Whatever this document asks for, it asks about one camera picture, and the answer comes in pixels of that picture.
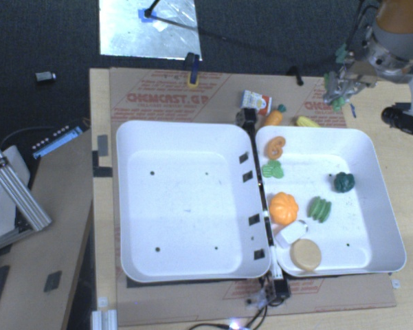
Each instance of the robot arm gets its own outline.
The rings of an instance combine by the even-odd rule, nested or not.
[[[338,51],[343,65],[326,77],[324,101],[333,107],[342,106],[362,89],[374,87],[379,79],[408,83],[412,102],[385,109],[382,118],[413,134],[413,75],[408,74],[413,66],[413,0],[377,1],[380,6],[374,23],[367,28],[362,51],[354,53],[347,50],[348,45]]]

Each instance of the small green toy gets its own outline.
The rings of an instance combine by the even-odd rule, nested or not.
[[[316,197],[309,209],[309,217],[313,217],[313,220],[318,220],[320,223],[325,222],[328,219],[331,211],[331,202],[321,197]]]
[[[334,99],[334,101],[331,102],[331,107],[333,108],[333,111],[337,113],[342,109],[342,107],[345,105],[345,99],[342,97]]]
[[[344,63],[346,56],[348,55],[348,50],[346,49],[346,44],[342,44],[338,50],[335,52],[336,63]]]
[[[267,164],[261,167],[261,172],[266,178],[275,177],[276,179],[280,179],[284,177],[281,163],[276,160],[269,160]]]
[[[335,178],[335,190],[340,193],[348,192],[355,186],[353,174],[338,173]]]

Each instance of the orange toy fruit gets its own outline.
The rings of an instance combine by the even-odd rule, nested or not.
[[[277,160],[282,155],[282,148],[286,145],[286,139],[282,136],[275,137],[267,143],[267,157]]]
[[[279,192],[270,202],[269,212],[275,223],[287,226],[298,216],[299,206],[293,198],[284,192]]]

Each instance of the cardboard sheet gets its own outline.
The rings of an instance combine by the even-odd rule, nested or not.
[[[326,127],[346,127],[342,113],[322,101],[319,78],[200,73],[199,86],[187,86],[188,73],[149,69],[111,69],[111,138],[115,212],[115,262],[119,326],[248,317],[255,314],[246,300],[260,289],[258,280],[139,284],[120,265],[120,225],[115,134],[127,120],[233,123],[245,89],[284,104],[282,125],[305,115]],[[263,123],[262,116],[258,126]],[[387,274],[293,279],[292,296],[271,315],[394,307]]]

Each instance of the yellow clip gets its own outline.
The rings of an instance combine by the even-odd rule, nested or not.
[[[190,82],[190,80],[191,80],[191,73],[192,73],[192,72],[190,72],[190,73],[188,74],[188,78],[187,78],[187,80],[186,80],[186,84],[188,85],[189,88],[194,89],[194,88],[197,88],[197,86],[199,85],[199,75],[197,74],[197,79],[196,79],[195,83],[192,84],[192,83]]]

